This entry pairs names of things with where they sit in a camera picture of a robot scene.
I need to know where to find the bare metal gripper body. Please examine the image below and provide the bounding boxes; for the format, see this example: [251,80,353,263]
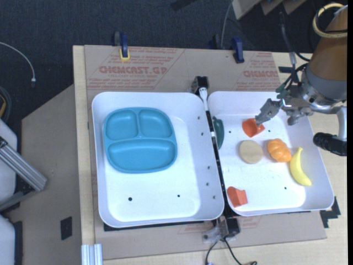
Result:
[281,78,346,116]

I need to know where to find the orange toy wedge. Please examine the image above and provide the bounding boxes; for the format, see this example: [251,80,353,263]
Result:
[226,186,248,208]
[242,118,266,138]

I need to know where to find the orange toy bread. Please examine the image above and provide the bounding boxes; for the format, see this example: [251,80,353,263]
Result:
[266,138,292,163]

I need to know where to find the beige round biscuit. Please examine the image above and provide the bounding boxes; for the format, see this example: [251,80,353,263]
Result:
[238,140,264,165]

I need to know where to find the dark green toy pepper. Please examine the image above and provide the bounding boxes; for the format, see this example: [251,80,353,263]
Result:
[211,116,225,150]

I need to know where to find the yellow banana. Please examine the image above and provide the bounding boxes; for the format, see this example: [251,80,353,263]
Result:
[289,147,313,187]

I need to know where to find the thin black and white rod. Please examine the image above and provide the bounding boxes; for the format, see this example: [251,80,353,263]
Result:
[198,86,229,220]

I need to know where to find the white plastic tray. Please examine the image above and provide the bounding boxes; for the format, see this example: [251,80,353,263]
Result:
[206,91,335,217]
[91,91,226,229]

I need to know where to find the brown cardboard board, red print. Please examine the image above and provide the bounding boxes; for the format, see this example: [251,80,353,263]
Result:
[84,45,328,261]

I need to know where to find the blue divided plate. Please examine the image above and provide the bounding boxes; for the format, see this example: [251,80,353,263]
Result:
[103,107,178,174]

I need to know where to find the black cylinder on white bracket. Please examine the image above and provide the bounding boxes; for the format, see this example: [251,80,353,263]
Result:
[313,105,347,157]

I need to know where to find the black block with thin wires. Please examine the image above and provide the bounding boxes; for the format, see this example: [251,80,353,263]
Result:
[192,76,210,94]
[202,216,241,244]

